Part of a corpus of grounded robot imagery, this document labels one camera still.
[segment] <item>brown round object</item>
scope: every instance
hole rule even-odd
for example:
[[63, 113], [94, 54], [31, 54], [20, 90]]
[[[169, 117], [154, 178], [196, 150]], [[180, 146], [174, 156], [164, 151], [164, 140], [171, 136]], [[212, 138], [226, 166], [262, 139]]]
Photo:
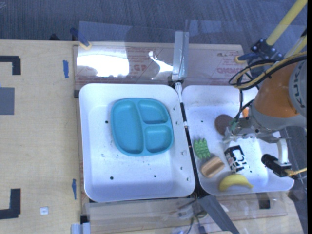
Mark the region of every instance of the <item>brown round object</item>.
[[226, 127], [229, 126], [230, 121], [233, 118], [229, 115], [219, 115], [215, 120], [214, 120], [214, 127], [216, 130], [221, 134], [225, 134]]

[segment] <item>table top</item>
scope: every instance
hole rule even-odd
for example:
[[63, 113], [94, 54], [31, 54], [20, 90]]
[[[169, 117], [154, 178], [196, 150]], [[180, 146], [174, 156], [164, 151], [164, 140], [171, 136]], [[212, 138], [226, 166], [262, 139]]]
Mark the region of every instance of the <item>table top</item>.
[[[0, 62], [1, 88], [15, 88], [14, 115], [0, 115], [0, 209], [10, 208], [11, 189], [21, 191], [18, 218], [0, 220], [4, 233], [70, 233], [71, 224], [80, 222], [77, 99], [73, 96], [76, 44], [0, 40], [1, 56], [21, 59], [21, 75], [12, 75], [12, 63]], [[68, 78], [63, 61], [68, 62]], [[282, 197], [287, 214], [236, 220], [235, 226], [241, 233], [303, 233], [293, 202], [286, 193]], [[40, 214], [42, 207], [48, 207], [48, 214]], [[206, 230], [220, 231], [215, 224], [207, 224]]]

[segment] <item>blue plate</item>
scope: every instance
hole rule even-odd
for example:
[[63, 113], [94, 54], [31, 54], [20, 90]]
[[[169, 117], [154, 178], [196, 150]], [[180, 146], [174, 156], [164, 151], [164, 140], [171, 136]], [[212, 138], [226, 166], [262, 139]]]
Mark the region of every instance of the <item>blue plate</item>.
[[169, 150], [174, 141], [166, 107], [155, 99], [127, 98], [111, 110], [115, 145], [130, 156], [149, 156]]

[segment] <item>black corner marker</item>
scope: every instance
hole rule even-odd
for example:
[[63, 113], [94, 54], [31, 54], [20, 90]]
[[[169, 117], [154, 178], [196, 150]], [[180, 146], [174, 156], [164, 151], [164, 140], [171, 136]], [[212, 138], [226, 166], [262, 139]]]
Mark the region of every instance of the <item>black corner marker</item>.
[[0, 56], [0, 62], [11, 62], [12, 63], [12, 75], [20, 76], [20, 58], [18, 56]]
[[17, 218], [20, 214], [20, 189], [11, 189], [9, 209], [0, 210], [0, 219]]

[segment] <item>toy banana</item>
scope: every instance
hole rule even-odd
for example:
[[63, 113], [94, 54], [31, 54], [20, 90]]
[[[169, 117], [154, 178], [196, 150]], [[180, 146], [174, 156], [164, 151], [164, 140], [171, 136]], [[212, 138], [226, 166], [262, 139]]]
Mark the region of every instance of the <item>toy banana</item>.
[[219, 184], [219, 190], [225, 191], [232, 185], [243, 185], [249, 188], [254, 187], [251, 183], [249, 183], [245, 176], [241, 174], [231, 174], [221, 180]]

